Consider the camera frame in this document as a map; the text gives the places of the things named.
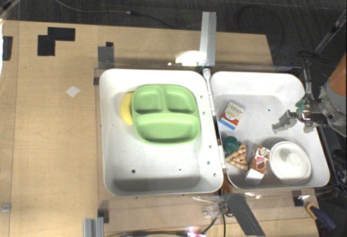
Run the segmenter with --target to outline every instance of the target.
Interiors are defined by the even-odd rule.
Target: wooden table
[[[75,28],[75,41],[56,41],[55,56],[37,56],[38,35],[47,35],[48,27]],[[200,32],[7,21],[3,33],[13,36],[14,44],[0,76],[0,203],[10,202],[12,209],[0,213],[0,236],[82,236],[83,219],[96,217],[104,188],[93,85],[98,47],[113,42],[116,62],[174,62],[175,54],[198,50]],[[219,63],[272,64],[263,35],[217,33],[216,43]],[[75,97],[65,92],[72,86],[81,90]],[[317,204],[312,190],[303,194]],[[290,191],[264,195],[272,198],[250,205],[268,236],[318,235],[305,209],[294,207]],[[139,215],[130,211],[134,200],[111,196],[110,204]],[[150,213],[148,221],[158,219]],[[168,224],[177,221],[179,227],[182,217],[170,215]],[[210,222],[197,220],[200,226]],[[130,219],[125,223],[132,229],[143,226]],[[234,218],[227,224],[227,236],[243,236]],[[208,233],[222,236],[222,231],[218,220]]]

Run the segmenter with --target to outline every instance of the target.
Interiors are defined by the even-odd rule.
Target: small carton
[[[239,124],[242,114],[243,108],[230,101],[220,119],[220,123],[224,124],[232,130],[235,130],[237,125]]]
[[[269,162],[270,150],[261,145],[256,146],[249,162],[249,169],[246,172],[246,181],[259,185],[263,179],[267,164]]]

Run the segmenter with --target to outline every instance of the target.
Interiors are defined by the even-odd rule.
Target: green divided plate
[[[194,95],[177,85],[144,85],[132,98],[132,118],[137,136],[148,144],[182,144],[201,131]]]

